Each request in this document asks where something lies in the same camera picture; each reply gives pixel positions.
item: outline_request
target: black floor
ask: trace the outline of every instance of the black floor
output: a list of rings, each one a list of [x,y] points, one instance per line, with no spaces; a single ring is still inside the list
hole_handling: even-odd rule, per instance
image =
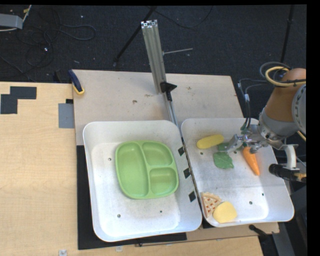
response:
[[[0,14],[23,18],[28,7],[0,4]],[[150,8],[32,5],[23,29],[0,27],[0,80],[68,83],[70,69],[151,72],[141,31],[122,53]],[[269,62],[292,68],[307,65],[306,4],[161,5],[149,20],[158,21],[165,53],[191,49],[165,54],[165,72],[231,76],[244,115],[245,100],[237,87],[240,79],[261,79],[259,68]],[[250,88],[252,118],[259,117],[272,91],[271,85]],[[307,161],[306,143],[300,136],[289,137],[287,143],[298,144],[297,155]],[[286,161],[284,153],[275,154],[280,163]],[[276,255],[272,239],[261,247],[266,256]]]

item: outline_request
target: toy carrot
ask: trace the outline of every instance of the toy carrot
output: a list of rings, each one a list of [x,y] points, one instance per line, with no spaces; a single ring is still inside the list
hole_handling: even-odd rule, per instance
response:
[[[256,175],[260,175],[257,158],[254,153],[250,153],[250,147],[245,146],[242,150],[243,157]]]

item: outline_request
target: black bracket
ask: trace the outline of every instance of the black bracket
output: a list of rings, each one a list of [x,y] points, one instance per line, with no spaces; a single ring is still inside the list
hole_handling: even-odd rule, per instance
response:
[[[166,94],[168,101],[172,102],[171,91],[177,88],[176,85],[163,81],[160,83],[161,92]]]

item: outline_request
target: green plate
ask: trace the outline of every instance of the green plate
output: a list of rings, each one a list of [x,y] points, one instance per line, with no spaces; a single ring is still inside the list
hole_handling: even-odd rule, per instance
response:
[[[158,141],[121,143],[115,151],[115,169],[123,193],[132,199],[166,197],[179,185],[175,158]]]

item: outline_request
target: pizza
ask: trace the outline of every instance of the pizza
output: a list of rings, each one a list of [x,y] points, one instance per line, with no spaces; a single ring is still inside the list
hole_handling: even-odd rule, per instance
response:
[[[201,193],[203,212],[206,218],[213,214],[216,207],[221,203],[221,198],[209,192]]]

